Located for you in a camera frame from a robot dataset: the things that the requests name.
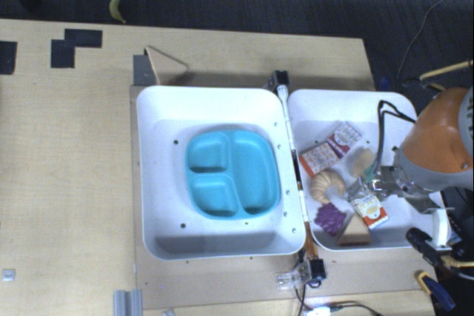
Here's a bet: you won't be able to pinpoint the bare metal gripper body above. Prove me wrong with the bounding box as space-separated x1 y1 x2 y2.
373 165 433 202

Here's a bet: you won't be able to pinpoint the orange and white carton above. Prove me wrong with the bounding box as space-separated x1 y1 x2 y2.
351 194 390 231

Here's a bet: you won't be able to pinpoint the beige bread roll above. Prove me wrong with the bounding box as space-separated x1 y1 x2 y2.
350 147 376 178

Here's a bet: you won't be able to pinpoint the tan croissant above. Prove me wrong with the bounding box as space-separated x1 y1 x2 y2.
310 169 347 205

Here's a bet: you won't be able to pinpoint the purple grapes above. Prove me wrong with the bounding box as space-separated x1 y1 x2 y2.
314 203 350 237

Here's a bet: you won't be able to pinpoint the white plastic tray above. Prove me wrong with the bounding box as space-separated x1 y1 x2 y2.
136 84 308 261
287 88 446 252

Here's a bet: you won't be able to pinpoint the brown triangular sandwich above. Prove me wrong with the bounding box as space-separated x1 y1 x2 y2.
336 213 373 247

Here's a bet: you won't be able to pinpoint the orange patterned carton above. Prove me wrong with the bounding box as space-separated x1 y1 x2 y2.
298 141 340 178

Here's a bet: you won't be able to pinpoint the dark red and white carton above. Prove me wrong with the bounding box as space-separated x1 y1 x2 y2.
327 121 364 160

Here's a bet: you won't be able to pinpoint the thin black and white rod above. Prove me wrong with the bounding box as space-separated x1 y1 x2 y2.
276 84 311 232

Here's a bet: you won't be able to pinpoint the blue divided plate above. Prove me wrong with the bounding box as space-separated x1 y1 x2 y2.
184 129 281 218

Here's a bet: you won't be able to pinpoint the brown cardboard wedge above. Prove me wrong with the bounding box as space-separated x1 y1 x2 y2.
143 44 190 86

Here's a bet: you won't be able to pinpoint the yellow banana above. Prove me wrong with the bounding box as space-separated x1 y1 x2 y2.
108 0 127 25

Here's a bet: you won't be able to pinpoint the black cylinder on white bracket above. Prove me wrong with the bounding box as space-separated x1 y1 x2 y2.
405 206 464 264

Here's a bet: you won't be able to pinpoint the black block with thin wires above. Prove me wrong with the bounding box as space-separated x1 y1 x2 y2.
271 70 290 88
308 258 328 288

